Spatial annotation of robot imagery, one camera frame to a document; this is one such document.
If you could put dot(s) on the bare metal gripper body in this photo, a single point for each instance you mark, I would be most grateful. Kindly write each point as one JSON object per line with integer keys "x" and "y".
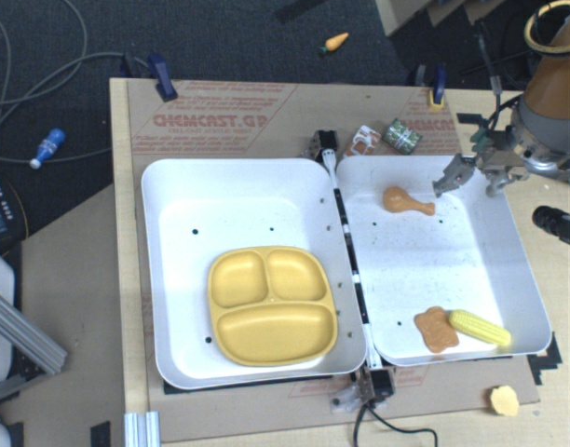
{"x": 504, "y": 158}

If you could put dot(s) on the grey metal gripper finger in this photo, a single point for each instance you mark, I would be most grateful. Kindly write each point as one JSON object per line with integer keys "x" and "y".
{"x": 455, "y": 172}
{"x": 498, "y": 185}

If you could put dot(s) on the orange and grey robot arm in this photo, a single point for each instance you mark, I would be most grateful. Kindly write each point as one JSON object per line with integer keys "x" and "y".
{"x": 552, "y": 86}

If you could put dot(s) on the orange chicken drumstick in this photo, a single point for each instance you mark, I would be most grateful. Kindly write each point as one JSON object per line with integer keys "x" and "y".
{"x": 399, "y": 199}

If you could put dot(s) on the green packet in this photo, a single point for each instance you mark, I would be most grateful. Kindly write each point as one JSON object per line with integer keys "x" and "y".
{"x": 402, "y": 137}

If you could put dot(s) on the white plastic tray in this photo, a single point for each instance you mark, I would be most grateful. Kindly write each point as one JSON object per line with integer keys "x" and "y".
{"x": 434, "y": 268}
{"x": 248, "y": 212}

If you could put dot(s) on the orange and white packet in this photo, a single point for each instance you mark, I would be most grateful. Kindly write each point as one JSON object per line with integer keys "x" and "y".
{"x": 362, "y": 141}

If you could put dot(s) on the thin black and white rod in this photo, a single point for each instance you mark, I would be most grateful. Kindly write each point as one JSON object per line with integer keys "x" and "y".
{"x": 345, "y": 224}

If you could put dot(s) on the yellow corn cob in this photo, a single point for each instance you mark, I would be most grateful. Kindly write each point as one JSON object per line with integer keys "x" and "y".
{"x": 480, "y": 328}

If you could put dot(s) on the brown toy bread slice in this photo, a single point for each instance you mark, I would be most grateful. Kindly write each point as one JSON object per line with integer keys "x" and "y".
{"x": 436, "y": 331}

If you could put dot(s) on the orange carrot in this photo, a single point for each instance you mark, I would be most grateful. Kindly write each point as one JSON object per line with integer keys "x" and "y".
{"x": 336, "y": 42}

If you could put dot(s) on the brown cardboard board red print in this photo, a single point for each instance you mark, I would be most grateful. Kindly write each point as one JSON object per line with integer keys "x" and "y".
{"x": 248, "y": 119}

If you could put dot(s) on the yellow biscuit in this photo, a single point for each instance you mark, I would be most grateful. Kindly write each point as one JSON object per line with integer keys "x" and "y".
{"x": 505, "y": 401}

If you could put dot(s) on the yellow divided plate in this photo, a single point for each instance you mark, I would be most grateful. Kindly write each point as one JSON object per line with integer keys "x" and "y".
{"x": 273, "y": 305}

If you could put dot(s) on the blue bottle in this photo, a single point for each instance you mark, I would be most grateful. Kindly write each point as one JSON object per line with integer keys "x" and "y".
{"x": 48, "y": 147}

